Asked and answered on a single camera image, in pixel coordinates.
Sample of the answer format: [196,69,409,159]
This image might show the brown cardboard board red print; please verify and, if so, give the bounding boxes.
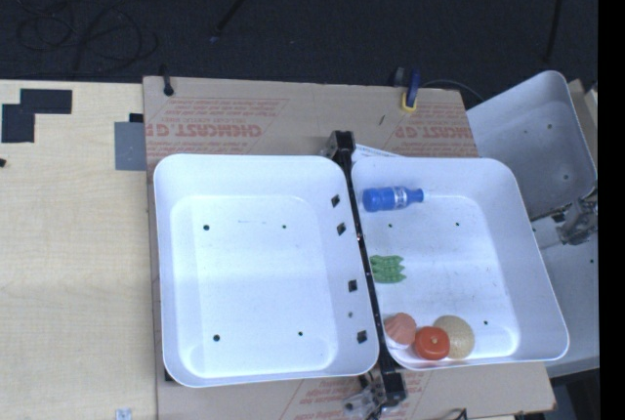
[142,74,558,420]

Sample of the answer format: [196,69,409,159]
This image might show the blue plastic bottle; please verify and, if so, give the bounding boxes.
[361,186,426,213]

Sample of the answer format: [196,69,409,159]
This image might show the thin black rod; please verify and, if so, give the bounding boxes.
[340,148,397,380]

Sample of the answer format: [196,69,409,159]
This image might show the white plastic tray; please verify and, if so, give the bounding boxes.
[350,155,571,371]
[152,152,381,389]

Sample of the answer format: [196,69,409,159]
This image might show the green pea pods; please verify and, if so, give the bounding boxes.
[368,254,407,284]

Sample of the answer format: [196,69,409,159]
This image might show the pink scallop shell toy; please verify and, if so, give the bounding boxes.
[383,312,418,351]

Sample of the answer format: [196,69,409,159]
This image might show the red tomato toy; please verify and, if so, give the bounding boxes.
[414,325,451,361]

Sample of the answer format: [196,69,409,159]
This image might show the beige round biscuit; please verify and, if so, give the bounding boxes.
[432,315,476,360]

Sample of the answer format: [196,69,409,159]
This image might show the black block with wires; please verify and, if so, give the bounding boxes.
[327,129,355,161]
[380,371,408,407]

